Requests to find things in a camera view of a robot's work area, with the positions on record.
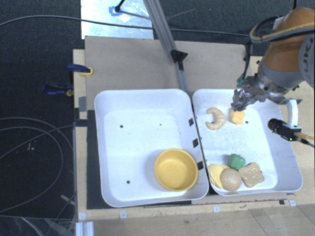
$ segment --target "beige toy shrimp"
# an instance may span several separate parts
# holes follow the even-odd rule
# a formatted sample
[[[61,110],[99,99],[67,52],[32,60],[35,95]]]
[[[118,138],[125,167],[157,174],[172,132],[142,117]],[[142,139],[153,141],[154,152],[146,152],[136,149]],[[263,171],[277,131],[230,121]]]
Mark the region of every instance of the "beige toy shrimp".
[[[211,130],[217,130],[221,128],[225,123],[225,115],[221,110],[217,108],[209,108],[207,114],[213,114],[213,122],[206,122],[206,125]]]

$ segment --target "tray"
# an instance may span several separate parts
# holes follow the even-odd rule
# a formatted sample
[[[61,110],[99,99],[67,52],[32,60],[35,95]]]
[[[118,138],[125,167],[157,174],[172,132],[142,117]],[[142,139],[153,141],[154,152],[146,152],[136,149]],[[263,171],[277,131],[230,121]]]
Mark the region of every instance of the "tray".
[[[212,188],[223,196],[296,191],[301,188],[302,175],[291,143],[272,133],[267,126],[272,118],[282,119],[278,105],[269,100],[249,105],[245,110],[243,124],[236,125],[229,117],[233,92],[230,89],[200,89],[193,94],[192,101],[206,163],[227,165],[230,154],[240,154],[246,164],[256,162],[260,166],[265,181],[252,188],[247,188],[242,183],[235,192],[211,183]],[[206,114],[210,107],[216,107],[225,114],[226,122],[219,130],[213,131],[206,127],[205,122],[212,121],[212,115]]]
[[[163,188],[155,177],[157,156],[168,148],[203,156],[189,96],[179,89],[108,90],[94,101],[101,192],[113,207],[200,199],[208,193],[205,168],[187,191]]]

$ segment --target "black clamp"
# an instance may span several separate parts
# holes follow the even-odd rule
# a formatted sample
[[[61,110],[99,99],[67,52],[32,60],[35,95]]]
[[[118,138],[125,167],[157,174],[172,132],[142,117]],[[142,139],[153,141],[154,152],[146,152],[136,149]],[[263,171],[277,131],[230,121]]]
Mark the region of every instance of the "black clamp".
[[[171,56],[174,61],[174,63],[178,64],[178,68],[183,71],[184,66],[183,66],[183,60],[187,57],[188,53],[183,53],[177,50],[172,50],[171,51]]]

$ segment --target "green toy pepper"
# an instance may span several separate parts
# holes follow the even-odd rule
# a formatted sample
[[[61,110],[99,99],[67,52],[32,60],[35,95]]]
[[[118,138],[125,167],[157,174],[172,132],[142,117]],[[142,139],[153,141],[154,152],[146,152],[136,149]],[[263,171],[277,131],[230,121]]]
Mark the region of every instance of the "green toy pepper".
[[[228,157],[228,165],[230,168],[239,170],[245,165],[245,159],[237,154],[230,154]]]

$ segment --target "bowl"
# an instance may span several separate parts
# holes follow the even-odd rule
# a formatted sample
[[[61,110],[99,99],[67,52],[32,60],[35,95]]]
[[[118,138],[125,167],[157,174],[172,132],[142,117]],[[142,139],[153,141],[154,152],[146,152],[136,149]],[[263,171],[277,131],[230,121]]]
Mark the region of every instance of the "bowl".
[[[171,148],[158,155],[154,171],[159,183],[171,191],[185,191],[193,187],[198,178],[194,158],[186,151]]]

